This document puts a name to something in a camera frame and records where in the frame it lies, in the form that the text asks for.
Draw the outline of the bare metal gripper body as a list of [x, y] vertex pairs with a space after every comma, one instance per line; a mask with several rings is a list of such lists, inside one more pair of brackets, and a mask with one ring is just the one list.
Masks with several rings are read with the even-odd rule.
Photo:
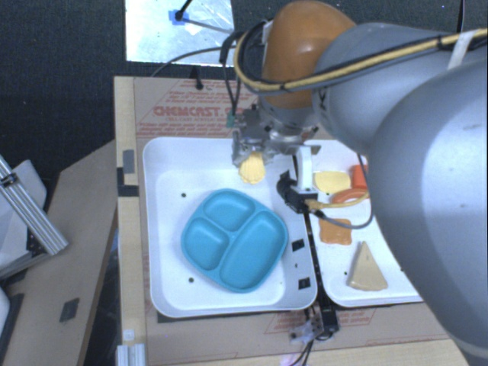
[[236, 116], [233, 140], [239, 139], [251, 152], [273, 148], [278, 154], [293, 155], [315, 136], [319, 123], [312, 108], [283, 109], [256, 107]]

